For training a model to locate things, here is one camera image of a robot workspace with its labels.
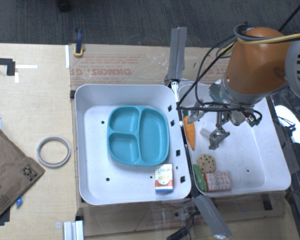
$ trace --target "blue object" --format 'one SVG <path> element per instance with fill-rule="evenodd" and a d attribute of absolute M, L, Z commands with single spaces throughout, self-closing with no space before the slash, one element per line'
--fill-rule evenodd
<path fill-rule="evenodd" d="M 77 38 L 76 38 L 75 52 L 79 54 L 81 52 L 81 46 L 82 46 L 82 29 L 78 28 L 76 32 L 77 32 Z"/>
<path fill-rule="evenodd" d="M 22 204 L 22 196 L 19 196 L 15 201 L 15 206 L 18 208 Z"/>
<path fill-rule="evenodd" d="M 169 128 L 164 115 L 145 106 L 120 106 L 109 116 L 107 147 L 123 164 L 156 166 L 169 153 Z"/>

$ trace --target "yellow cable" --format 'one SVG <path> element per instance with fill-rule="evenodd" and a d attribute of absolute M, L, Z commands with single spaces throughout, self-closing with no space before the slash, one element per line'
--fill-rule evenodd
<path fill-rule="evenodd" d="M 228 46 L 226 46 L 225 48 L 223 48 L 222 50 L 220 50 L 219 53 L 222 53 L 224 50 L 226 50 L 229 46 L 231 46 L 231 45 L 234 44 L 234 43 L 236 43 L 236 41 L 230 43 Z M 224 56 L 228 55 L 229 53 L 231 53 L 232 50 L 233 50 L 233 47 L 232 47 L 231 49 L 229 49 L 226 53 L 224 53 L 224 54 L 222 55 L 222 57 L 224 57 Z"/>
<path fill-rule="evenodd" d="M 286 35 L 286 36 L 282 36 L 282 37 L 278 37 L 278 38 L 274 38 L 274 39 L 265 39 L 265 40 L 259 40 L 259 41 L 247 41 L 247 40 L 243 40 L 241 38 L 238 37 L 238 41 L 242 44 L 246 44 L 246 45 L 261 45 L 261 44 L 272 44 L 272 43 L 277 43 L 277 42 L 281 42 L 281 41 L 288 41 L 288 40 L 292 40 L 292 39 L 296 39 L 296 38 L 300 38 L 300 33 L 298 34 L 291 34 L 291 35 Z"/>

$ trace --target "green vegetable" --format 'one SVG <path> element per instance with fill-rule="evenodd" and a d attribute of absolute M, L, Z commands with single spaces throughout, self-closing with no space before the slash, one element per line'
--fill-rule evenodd
<path fill-rule="evenodd" d="M 194 164 L 193 170 L 194 170 L 195 181 L 196 181 L 198 188 L 202 191 L 206 191 L 207 186 L 206 186 L 206 182 L 202 176 L 200 167 L 197 164 Z"/>

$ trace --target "tape roll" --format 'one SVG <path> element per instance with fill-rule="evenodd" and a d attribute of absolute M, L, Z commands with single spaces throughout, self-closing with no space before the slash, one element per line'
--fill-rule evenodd
<path fill-rule="evenodd" d="M 67 148 L 67 155 L 65 157 L 65 159 L 63 159 L 61 162 L 58 162 L 58 163 L 49 163 L 49 162 L 46 162 L 45 160 L 43 160 L 43 158 L 41 157 L 41 154 L 40 154 L 40 151 L 41 151 L 41 148 L 43 147 L 44 144 L 46 144 L 47 142 L 49 141 L 58 141 L 58 142 L 61 142 L 62 144 L 64 144 Z M 47 138 L 44 138 L 38 145 L 38 147 L 36 148 L 36 156 L 38 157 L 38 160 L 41 164 L 43 164 L 44 166 L 46 167 L 49 167 L 49 168 L 58 168 L 62 165 L 64 165 L 70 158 L 70 155 L 71 155 L 71 147 L 70 147 L 70 144 L 64 139 L 64 138 L 61 138 L 61 137 L 58 137 L 58 136 L 51 136 L 51 137 L 47 137 Z"/>

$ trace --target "brown paper bag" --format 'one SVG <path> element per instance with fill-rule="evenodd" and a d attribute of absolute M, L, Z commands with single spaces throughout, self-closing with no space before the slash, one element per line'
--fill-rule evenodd
<path fill-rule="evenodd" d="M 44 172 L 0 130 L 0 215 Z"/>

